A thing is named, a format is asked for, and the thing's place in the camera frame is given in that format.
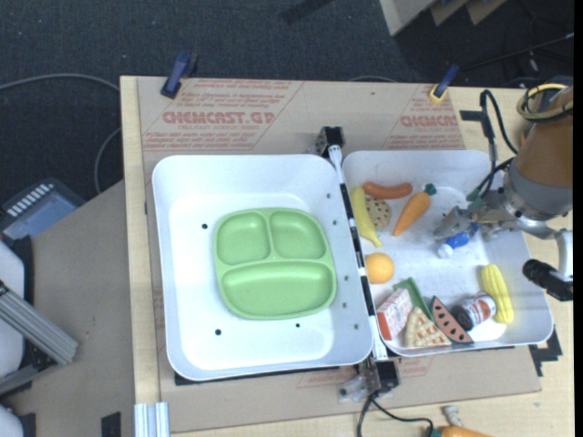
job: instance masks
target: yellow banana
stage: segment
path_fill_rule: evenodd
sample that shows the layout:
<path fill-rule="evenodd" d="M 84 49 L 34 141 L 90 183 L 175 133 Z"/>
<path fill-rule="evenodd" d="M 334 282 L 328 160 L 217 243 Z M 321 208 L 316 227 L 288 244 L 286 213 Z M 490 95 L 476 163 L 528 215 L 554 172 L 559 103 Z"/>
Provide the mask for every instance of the yellow banana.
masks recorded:
<path fill-rule="evenodd" d="M 363 238 L 372 241 L 375 247 L 379 248 L 383 243 L 376 236 L 376 228 L 374 227 L 371 216 L 366 209 L 366 195 L 363 187 L 356 187 L 350 192 L 350 200 L 353 204 L 354 219 L 356 220 L 356 227 Z"/>

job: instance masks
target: orange fruit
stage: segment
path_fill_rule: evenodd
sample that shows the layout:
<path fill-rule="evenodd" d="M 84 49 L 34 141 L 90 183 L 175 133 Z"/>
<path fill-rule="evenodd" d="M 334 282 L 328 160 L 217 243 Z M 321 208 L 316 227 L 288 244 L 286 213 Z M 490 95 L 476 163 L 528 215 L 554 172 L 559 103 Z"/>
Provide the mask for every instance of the orange fruit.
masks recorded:
<path fill-rule="evenodd" d="M 366 256 L 364 265 L 371 283 L 386 283 L 394 275 L 393 260 L 383 252 L 374 252 Z"/>

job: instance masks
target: watermelon slice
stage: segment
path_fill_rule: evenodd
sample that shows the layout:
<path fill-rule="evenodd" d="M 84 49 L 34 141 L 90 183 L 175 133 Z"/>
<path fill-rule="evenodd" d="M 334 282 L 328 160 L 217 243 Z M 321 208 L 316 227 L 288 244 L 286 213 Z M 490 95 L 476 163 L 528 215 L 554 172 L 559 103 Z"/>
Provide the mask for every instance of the watermelon slice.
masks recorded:
<path fill-rule="evenodd" d="M 474 343 L 469 333 L 436 296 L 431 300 L 429 309 L 434 316 L 435 325 L 449 340 L 453 343 Z"/>

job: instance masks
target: pizza slice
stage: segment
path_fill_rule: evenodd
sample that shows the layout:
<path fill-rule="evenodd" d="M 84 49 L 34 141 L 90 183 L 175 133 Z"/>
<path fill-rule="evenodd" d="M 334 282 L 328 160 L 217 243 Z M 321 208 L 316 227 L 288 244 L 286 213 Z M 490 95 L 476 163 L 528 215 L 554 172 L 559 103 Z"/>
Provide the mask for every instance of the pizza slice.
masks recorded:
<path fill-rule="evenodd" d="M 446 346 L 452 342 L 415 306 L 409 313 L 404 331 L 405 347 Z"/>

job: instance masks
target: yellow corn cob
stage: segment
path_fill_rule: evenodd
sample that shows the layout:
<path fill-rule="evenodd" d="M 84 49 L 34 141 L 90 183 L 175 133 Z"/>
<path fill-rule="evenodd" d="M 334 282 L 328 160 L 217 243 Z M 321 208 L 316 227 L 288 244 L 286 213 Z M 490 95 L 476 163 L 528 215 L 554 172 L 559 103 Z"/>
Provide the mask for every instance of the yellow corn cob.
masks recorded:
<path fill-rule="evenodd" d="M 496 264 L 488 264 L 482 269 L 482 283 L 484 290 L 496 302 L 496 319 L 498 322 L 509 324 L 514 320 L 514 308 L 508 287 L 502 273 Z"/>

